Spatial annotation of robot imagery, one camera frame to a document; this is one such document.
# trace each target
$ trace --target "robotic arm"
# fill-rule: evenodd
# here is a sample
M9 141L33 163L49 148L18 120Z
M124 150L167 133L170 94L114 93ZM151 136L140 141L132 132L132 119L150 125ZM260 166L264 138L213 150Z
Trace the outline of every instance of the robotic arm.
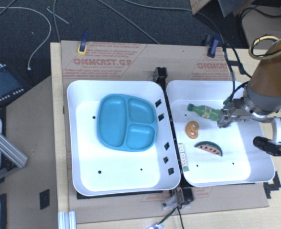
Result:
M265 55L254 55L254 46L265 39L272 39L275 42ZM244 88L243 97L233 99L235 93L233 92L224 101L224 107L221 109L219 120L217 121L220 128L228 127L232 122L248 121L250 119L259 122L271 122L272 118L268 118L268 115L281 109L281 39L271 36L256 39L250 46L249 54L252 58L259 59L260 63L251 80L238 87ZM271 144L268 141L255 138L253 143L267 153L280 156L281 154L278 152L280 147L276 147L275 150L277 151L275 152L265 150L267 145L264 144ZM280 142L279 140L272 140L272 143L277 145Z

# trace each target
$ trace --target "blue clamp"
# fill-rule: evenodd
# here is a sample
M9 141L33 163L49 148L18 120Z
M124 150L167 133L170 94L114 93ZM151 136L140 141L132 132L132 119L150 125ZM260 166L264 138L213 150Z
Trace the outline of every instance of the blue clamp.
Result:
M220 37L219 36L213 36L211 40L211 47L208 49L207 56L214 58L215 53L216 53L216 48L220 42Z
M86 42L87 42L88 34L89 34L88 31L85 31L84 34L83 34L83 38L82 38L81 44L79 44L79 47L78 47L78 54L79 55L83 56L86 53L86 50L87 50Z

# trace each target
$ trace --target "screen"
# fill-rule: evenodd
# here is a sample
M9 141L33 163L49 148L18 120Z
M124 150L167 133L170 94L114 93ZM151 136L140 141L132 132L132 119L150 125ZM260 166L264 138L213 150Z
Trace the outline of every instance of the screen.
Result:
M4 70L0 72L0 97L21 87L22 85L9 71Z

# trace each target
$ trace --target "watermelon slice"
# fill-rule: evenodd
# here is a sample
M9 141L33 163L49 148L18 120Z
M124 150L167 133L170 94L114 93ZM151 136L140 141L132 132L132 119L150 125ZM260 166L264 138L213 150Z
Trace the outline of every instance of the watermelon slice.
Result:
M212 154L222 156L222 149L216 143L210 141L203 141L197 143L195 147L210 152Z

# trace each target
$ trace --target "wooden table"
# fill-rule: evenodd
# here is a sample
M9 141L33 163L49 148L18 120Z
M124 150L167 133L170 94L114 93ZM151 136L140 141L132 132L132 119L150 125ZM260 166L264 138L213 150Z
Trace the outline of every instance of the wooden table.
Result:
M250 74L255 70L258 61L251 59L248 50L238 49L239 57ZM231 50L228 51L229 59L234 59ZM57 197L58 211L69 211L68 187L67 187L67 167L65 150L65 123L63 115L63 86L62 86L62 66L61 66L61 44L51 43L51 68L53 85L53 107L54 107L54 135L56 152L56 175L57 175ZM247 77L239 74L238 69L234 69L236 80L245 82ZM281 111L273 116L281 116ZM265 137L272 138L271 126L264 124L262 129ZM275 169L278 172L281 182L281 157L273 157ZM210 212L200 214L183 215L184 227L186 229L224 229L224 228L248 228L248 229L281 229L281 188L271 194L268 208L244 209L223 212ZM146 229L157 223L162 218L130 219L121 221L109 221L90 224L78 224L78 229ZM164 223L165 229L181 228L178 215L169 217Z

